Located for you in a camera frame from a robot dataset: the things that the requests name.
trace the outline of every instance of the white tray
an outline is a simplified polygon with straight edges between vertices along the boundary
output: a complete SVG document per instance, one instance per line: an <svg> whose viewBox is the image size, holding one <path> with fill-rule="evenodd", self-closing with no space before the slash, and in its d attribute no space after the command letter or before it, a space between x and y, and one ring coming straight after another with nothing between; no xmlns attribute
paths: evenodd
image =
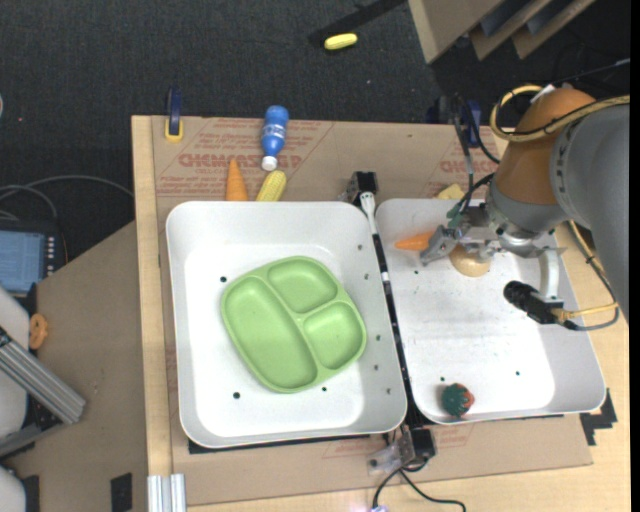
<svg viewBox="0 0 640 512"><path fill-rule="evenodd" d="M209 448L388 432L407 398L369 225L339 202L187 202L166 223L182 426ZM360 359L314 388L264 387L222 321L226 283L289 256L324 263L365 322Z"/></svg>
<svg viewBox="0 0 640 512"><path fill-rule="evenodd" d="M470 278L449 258L424 267L398 240L435 231L455 201L393 199L376 213L389 270L402 346L418 409L437 423L497 420L597 409L605 385L588 333L539 325L509 304L503 288L518 280L538 288L537 259L497 255L490 271ZM546 236L536 243L556 246ZM564 265L559 294L577 309ZM462 420L440 405L458 382L475 403Z"/></svg>

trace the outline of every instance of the electronic device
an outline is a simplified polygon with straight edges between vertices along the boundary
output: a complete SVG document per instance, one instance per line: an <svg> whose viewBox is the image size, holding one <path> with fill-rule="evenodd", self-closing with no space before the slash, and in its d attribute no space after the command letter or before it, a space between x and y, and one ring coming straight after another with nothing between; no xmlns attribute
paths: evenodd
<svg viewBox="0 0 640 512"><path fill-rule="evenodd" d="M0 220L0 285L14 297L65 264L60 230L48 221Z"/></svg>

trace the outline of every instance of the yellow corn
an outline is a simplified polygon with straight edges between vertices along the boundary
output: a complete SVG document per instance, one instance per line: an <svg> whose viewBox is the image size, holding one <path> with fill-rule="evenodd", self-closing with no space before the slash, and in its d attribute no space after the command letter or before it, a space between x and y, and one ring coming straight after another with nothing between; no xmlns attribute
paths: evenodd
<svg viewBox="0 0 640 512"><path fill-rule="evenodd" d="M279 170L271 171L262 182L256 201L278 201L287 185L287 175Z"/></svg>

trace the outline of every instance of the green divided plate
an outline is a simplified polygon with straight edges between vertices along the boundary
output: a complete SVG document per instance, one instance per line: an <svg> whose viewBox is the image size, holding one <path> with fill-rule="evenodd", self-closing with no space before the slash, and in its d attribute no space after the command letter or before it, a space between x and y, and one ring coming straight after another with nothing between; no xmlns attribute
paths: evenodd
<svg viewBox="0 0 640 512"><path fill-rule="evenodd" d="M269 263L230 283L222 318L256 377L281 393L344 370L367 341L362 317L340 282L304 256Z"/></svg>

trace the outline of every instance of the orange carrot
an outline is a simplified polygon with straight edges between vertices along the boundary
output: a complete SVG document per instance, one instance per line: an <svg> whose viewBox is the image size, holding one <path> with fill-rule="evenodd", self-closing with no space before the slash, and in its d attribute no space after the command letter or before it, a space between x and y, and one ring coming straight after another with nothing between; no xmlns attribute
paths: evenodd
<svg viewBox="0 0 640 512"><path fill-rule="evenodd" d="M240 172L240 167L235 158L229 162L229 172L227 174L227 201L248 201L247 187Z"/></svg>
<svg viewBox="0 0 640 512"><path fill-rule="evenodd" d="M420 233L395 243L396 249L404 249L405 251L424 251L429 247L429 239L433 232Z"/></svg>

